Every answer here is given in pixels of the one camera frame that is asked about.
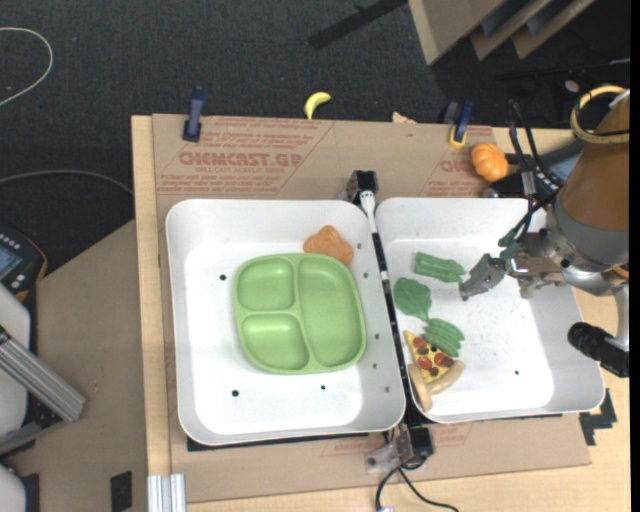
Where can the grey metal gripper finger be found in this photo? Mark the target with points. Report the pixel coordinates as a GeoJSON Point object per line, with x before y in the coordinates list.
{"type": "Point", "coordinates": [472, 287]}
{"type": "Point", "coordinates": [486, 265]}

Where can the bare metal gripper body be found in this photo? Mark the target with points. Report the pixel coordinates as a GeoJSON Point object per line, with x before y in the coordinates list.
{"type": "Point", "coordinates": [542, 265]}

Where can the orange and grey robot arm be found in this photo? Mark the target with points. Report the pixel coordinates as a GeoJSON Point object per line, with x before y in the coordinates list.
{"type": "Point", "coordinates": [597, 170]}

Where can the green toy beans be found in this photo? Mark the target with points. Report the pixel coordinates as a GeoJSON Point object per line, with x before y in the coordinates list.
{"type": "Point", "coordinates": [445, 336]}
{"type": "Point", "coordinates": [439, 267]}

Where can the green toy leaf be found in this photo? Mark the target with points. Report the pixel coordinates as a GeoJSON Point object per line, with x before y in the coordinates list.
{"type": "Point", "coordinates": [412, 297]}

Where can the white plastic tray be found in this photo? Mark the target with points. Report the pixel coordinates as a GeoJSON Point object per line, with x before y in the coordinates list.
{"type": "Point", "coordinates": [510, 340]}
{"type": "Point", "coordinates": [210, 325]}

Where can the toy pizza slice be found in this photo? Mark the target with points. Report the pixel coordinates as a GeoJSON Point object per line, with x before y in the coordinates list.
{"type": "Point", "coordinates": [430, 360]}

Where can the thin black and white rod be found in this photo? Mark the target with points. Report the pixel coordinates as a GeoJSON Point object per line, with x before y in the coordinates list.
{"type": "Point", "coordinates": [384, 272]}

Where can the orange toy pumpkin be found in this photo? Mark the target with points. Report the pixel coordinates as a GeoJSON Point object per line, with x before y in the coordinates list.
{"type": "Point", "coordinates": [489, 161]}

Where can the green divided plate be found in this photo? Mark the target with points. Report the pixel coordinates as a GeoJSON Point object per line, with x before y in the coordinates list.
{"type": "Point", "coordinates": [325, 310]}

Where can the orange toy biscuit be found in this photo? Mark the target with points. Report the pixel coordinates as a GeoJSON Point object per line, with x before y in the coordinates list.
{"type": "Point", "coordinates": [327, 242]}

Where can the small beige toy piece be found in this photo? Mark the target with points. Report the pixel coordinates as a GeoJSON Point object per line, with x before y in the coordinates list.
{"type": "Point", "coordinates": [401, 118]}

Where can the brown cardboard board red print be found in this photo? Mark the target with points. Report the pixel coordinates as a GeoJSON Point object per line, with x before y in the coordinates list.
{"type": "Point", "coordinates": [310, 160]}

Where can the yellow banana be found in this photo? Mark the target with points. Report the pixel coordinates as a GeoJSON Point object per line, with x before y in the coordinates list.
{"type": "Point", "coordinates": [315, 102]}

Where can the black cylinder on white bracket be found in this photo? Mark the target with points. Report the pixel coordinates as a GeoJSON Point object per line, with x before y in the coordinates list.
{"type": "Point", "coordinates": [597, 345]}

